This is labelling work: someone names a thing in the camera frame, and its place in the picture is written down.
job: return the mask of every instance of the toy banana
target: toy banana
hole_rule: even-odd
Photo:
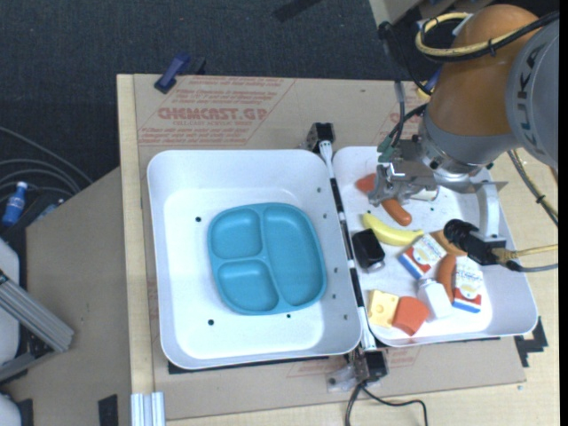
[[[386,225],[378,217],[365,213],[363,215],[363,225],[371,229],[376,239],[381,243],[392,246],[407,246],[414,242],[418,237],[424,235],[423,230],[410,231],[408,229],[396,229]]]

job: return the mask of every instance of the blue marker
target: blue marker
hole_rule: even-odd
[[[20,219],[21,213],[26,206],[26,190],[28,184],[24,181],[18,182],[16,192],[10,196],[6,203],[6,211],[2,217],[2,224],[6,227],[15,225]]]

